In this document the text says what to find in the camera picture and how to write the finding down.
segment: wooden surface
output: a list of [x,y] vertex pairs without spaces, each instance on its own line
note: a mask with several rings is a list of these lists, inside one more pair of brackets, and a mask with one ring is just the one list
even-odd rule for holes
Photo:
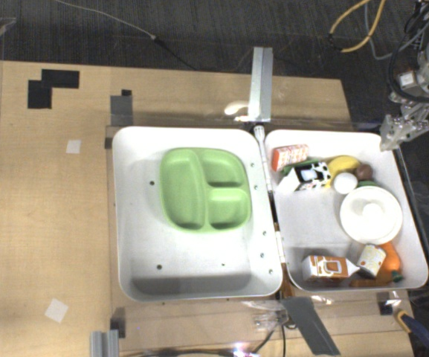
[[[80,71],[80,88],[54,89],[52,110],[28,110],[28,80],[40,80],[42,68]],[[219,336],[228,331],[232,340],[261,340],[240,302],[198,301],[186,313],[185,303],[143,305],[120,294],[109,252],[113,206],[104,150],[110,95],[121,89],[133,92],[135,122],[164,114],[166,123],[169,117],[226,123],[224,107],[248,100],[250,77],[21,62],[0,63],[1,70],[0,356],[88,356],[90,332],[106,331],[119,306],[132,321],[130,339],[120,340],[123,350],[174,346],[173,340],[199,345],[194,331],[218,344],[213,318],[224,324]],[[273,85],[273,118],[349,120],[337,80],[275,77]],[[82,141],[80,154],[65,152],[69,140]],[[60,324],[45,317],[53,298],[68,305]],[[384,340],[378,356],[411,355],[407,335],[378,315],[370,297],[366,309],[335,300],[338,313],[320,312],[345,356],[364,356],[367,340]],[[298,331],[288,336],[292,355],[310,355]],[[280,344],[273,340],[262,355],[277,357]]]

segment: yellow cable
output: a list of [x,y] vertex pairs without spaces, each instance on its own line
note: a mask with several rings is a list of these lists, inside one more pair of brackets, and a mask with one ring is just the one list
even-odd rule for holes
[[[333,34],[335,32],[336,27],[340,24],[340,22],[343,21],[343,19],[345,17],[347,17],[351,12],[354,12],[358,8],[360,8],[363,5],[365,5],[366,3],[368,3],[369,1],[371,1],[371,0],[362,0],[359,3],[353,5],[347,11],[345,11],[340,17],[338,17],[336,19],[336,21],[332,25],[329,33]],[[359,42],[357,45],[352,46],[351,48],[343,49],[342,53],[348,53],[348,52],[351,52],[351,51],[356,51],[359,48],[361,48],[362,46],[364,46],[365,44],[367,44],[367,42],[370,40],[370,37],[374,34],[374,31],[375,31],[376,27],[378,26],[379,19],[381,18],[381,14],[383,12],[384,4],[385,3],[386,3],[386,0],[381,0],[381,3],[380,3],[379,8],[378,8],[378,12],[376,13],[375,21],[374,21],[373,26],[371,27],[370,32],[368,33],[368,35],[366,37],[364,37],[364,39],[361,42]]]

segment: white wire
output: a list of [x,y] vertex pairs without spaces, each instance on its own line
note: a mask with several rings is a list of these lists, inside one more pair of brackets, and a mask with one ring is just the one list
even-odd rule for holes
[[131,27],[131,28],[134,28],[134,29],[136,29],[136,30],[139,30],[140,32],[143,32],[143,33],[145,33],[146,35],[148,35],[148,36],[149,36],[151,39],[153,39],[153,40],[155,40],[155,39],[156,39],[156,36],[155,36],[153,33],[150,33],[149,31],[144,30],[143,28],[140,28],[140,27],[138,27],[138,26],[137,26],[137,25],[135,25],[135,24],[132,24],[132,23],[130,23],[130,22],[126,22],[125,20],[119,19],[118,17],[112,16],[112,15],[110,15],[110,14],[108,14],[108,13],[105,13],[105,12],[102,12],[102,11],[100,11],[100,10],[96,10],[96,9],[92,9],[92,8],[83,7],[83,6],[81,6],[81,5],[76,5],[76,4],[68,3],[68,2],[66,2],[66,1],[62,1],[62,0],[52,0],[52,1],[58,2],[58,3],[60,3],[60,4],[67,5],[68,7],[77,8],[77,9],[81,9],[81,10],[86,10],[86,11],[88,11],[88,12],[98,13],[98,14],[100,14],[100,15],[102,15],[102,16],[108,17],[109,19],[115,20],[116,22],[119,22],[119,23],[121,23],[121,24],[128,25],[128,26],[129,26],[129,27]]
[[[369,32],[370,24],[368,22],[368,4],[367,3],[364,5],[364,26],[366,27],[366,32]],[[412,43],[414,43],[426,31],[427,28],[429,28],[429,22],[419,32],[417,32],[413,38],[411,38],[403,46],[401,46],[399,51],[403,51],[405,48],[409,47]],[[372,56],[377,61],[386,60],[393,55],[393,53],[388,53],[382,56],[378,56],[376,54],[375,43],[371,38],[370,38],[370,46],[371,46]]]

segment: dark floor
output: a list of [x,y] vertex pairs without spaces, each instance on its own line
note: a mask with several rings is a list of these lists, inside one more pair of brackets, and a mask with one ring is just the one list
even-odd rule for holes
[[[387,61],[375,61],[368,46],[339,54],[326,41],[334,20],[360,0],[63,1],[142,27],[197,70],[250,73],[252,47],[270,46],[276,75],[341,79],[353,121],[369,128],[385,113],[399,112],[387,99]],[[374,36],[378,54],[395,48],[413,2],[388,1]],[[376,7],[372,3],[370,12]],[[6,60],[189,69],[146,34],[55,1],[0,0],[0,17],[17,19],[4,45],[0,42],[0,58]],[[363,21],[363,10],[353,13],[338,28],[338,42],[362,39]],[[406,52],[408,57],[399,64],[407,67],[413,62],[411,54]],[[411,179],[425,186],[422,194],[429,199],[429,133],[402,149]],[[429,215],[429,209],[426,212],[423,215]]]

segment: white ball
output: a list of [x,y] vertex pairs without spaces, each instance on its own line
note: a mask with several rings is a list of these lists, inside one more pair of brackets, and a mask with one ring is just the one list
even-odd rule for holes
[[352,173],[339,173],[336,175],[335,180],[333,180],[333,187],[340,194],[348,194],[357,186],[358,179]]

